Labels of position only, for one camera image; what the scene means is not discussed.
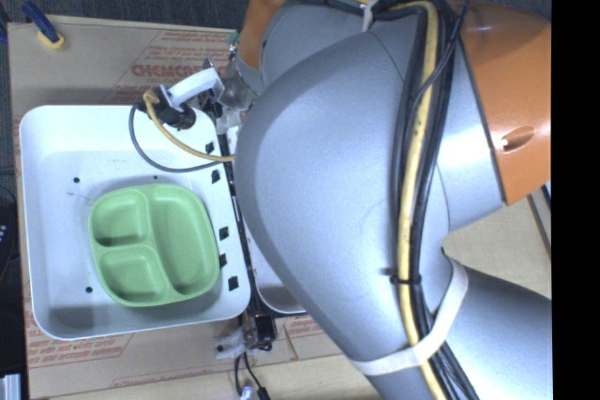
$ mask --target green plate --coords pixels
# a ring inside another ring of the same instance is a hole
[[[210,218],[185,187],[115,190],[94,202],[88,225],[100,282],[120,304],[171,304],[202,295],[217,281]]]

